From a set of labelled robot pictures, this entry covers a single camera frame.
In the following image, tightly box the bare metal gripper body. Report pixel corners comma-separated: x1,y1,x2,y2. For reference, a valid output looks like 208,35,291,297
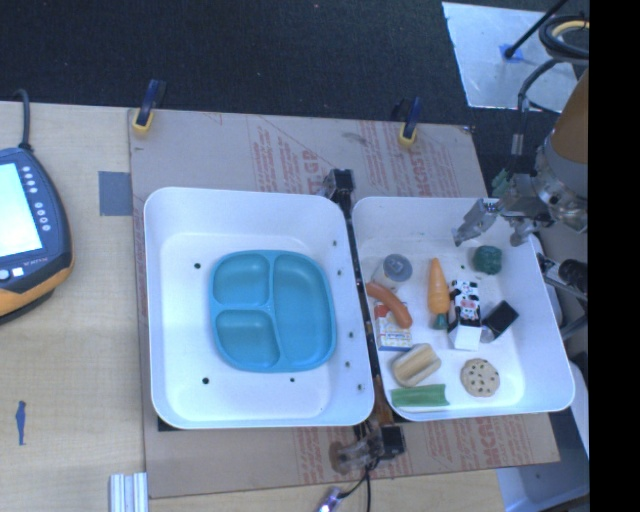
495,171,589,234

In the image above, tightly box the green toy broccoli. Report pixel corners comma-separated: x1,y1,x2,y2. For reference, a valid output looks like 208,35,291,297
472,244,504,276

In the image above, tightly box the orange toy carrot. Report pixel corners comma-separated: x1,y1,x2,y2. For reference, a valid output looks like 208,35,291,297
426,257,451,331

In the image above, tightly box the black packet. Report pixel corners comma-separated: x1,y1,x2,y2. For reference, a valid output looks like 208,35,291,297
480,299,521,344

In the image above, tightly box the small can with grey lid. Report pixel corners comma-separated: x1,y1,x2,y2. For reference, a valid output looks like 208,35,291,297
372,253,414,294

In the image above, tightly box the cow print milk carton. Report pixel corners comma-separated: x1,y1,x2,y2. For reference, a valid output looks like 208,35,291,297
446,278,484,352

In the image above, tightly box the orange toy sausage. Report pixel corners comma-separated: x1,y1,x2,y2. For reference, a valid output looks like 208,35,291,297
365,281,414,330

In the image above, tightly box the thin black and white rod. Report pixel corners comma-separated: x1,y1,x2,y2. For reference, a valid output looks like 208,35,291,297
341,198,385,424

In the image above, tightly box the white plastic tray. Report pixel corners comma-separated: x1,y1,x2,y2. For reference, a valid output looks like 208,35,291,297
143,186,376,431
351,195,577,423

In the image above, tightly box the small white and orange carton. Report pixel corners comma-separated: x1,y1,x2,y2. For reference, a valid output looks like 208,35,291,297
372,301,415,353

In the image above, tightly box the brown chocolate chip biscuit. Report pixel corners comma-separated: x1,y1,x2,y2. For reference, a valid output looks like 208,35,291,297
459,357,502,399

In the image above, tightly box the toy hot dog bun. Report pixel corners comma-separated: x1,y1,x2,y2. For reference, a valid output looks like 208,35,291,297
390,342,443,389

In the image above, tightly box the green toy celery stick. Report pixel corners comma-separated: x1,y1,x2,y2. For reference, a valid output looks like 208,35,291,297
389,383,450,410

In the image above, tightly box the blue divided plate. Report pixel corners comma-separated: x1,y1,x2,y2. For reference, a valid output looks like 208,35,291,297
208,249,338,374

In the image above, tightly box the brown cardboard board red print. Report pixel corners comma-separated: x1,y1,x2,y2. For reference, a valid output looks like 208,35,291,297
127,108,562,500

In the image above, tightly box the black cylinder on white bracket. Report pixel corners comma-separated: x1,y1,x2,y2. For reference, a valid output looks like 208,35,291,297
536,252,590,303

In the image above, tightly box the black block with thin wires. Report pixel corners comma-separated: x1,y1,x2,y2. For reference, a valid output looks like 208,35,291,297
322,168,356,203
378,424,407,460

